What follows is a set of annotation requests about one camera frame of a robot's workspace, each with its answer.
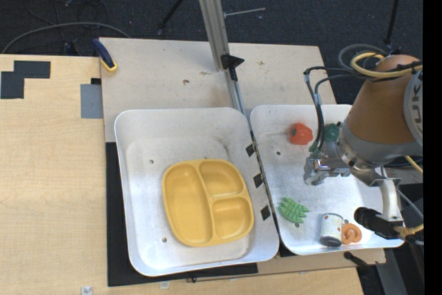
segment white can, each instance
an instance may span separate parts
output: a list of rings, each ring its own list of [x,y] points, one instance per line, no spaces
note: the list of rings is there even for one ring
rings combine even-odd
[[[323,221],[320,226],[319,242],[327,247],[339,247],[342,245],[341,234],[343,226],[343,217],[326,213],[323,215]]]

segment yellow divided tray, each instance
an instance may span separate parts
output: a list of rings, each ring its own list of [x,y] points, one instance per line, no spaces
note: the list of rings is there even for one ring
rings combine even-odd
[[[178,162],[163,175],[164,208],[175,237],[184,245],[219,245],[246,236],[254,223],[244,179],[230,162]]]

